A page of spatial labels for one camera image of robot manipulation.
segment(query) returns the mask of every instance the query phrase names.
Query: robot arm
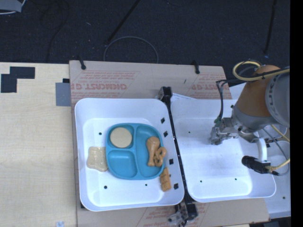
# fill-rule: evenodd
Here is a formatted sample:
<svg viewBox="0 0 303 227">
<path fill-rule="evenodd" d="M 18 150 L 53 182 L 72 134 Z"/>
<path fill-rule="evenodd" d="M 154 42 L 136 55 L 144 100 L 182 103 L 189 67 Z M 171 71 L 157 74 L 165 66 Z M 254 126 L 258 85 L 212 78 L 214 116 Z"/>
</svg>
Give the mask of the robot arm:
<svg viewBox="0 0 303 227">
<path fill-rule="evenodd" d="M 217 119 L 212 128 L 210 143 L 221 144 L 230 138 L 242 137 L 257 143 L 259 157 L 245 156 L 242 163 L 260 173 L 267 173 L 267 150 L 261 141 L 262 132 L 268 125 L 290 128 L 290 73 L 273 65 L 260 66 L 256 72 L 259 79 L 252 77 L 232 108 L 230 118 Z"/>
</svg>

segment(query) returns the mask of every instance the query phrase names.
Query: blue plate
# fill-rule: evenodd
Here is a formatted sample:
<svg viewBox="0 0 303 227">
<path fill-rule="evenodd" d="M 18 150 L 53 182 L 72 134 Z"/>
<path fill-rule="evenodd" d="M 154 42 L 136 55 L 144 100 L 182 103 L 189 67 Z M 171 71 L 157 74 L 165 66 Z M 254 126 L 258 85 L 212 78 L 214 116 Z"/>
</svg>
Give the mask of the blue plate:
<svg viewBox="0 0 303 227">
<path fill-rule="evenodd" d="M 132 135 L 132 142 L 126 148 L 118 148 L 110 141 L 111 132 L 119 127 L 126 128 Z M 159 132 L 147 125 L 141 123 L 121 123 L 112 126 L 107 133 L 106 138 L 106 159 L 110 172 L 118 177 L 129 180 L 153 179 L 160 175 L 164 168 L 147 166 L 149 153 L 146 147 L 146 141 L 149 137 L 155 136 L 160 140 L 160 147 L 163 142 Z"/>
</svg>

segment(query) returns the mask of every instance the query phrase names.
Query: black carpet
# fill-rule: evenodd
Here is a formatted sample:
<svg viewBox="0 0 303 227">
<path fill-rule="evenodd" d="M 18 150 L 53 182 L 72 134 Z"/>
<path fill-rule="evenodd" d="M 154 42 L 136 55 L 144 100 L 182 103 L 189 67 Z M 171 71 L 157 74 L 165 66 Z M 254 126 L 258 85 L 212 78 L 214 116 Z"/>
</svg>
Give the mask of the black carpet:
<svg viewBox="0 0 303 227">
<path fill-rule="evenodd" d="M 290 66 L 290 0 L 140 0 L 114 33 L 136 1 L 27 0 L 0 15 L 0 61 Z"/>
</svg>

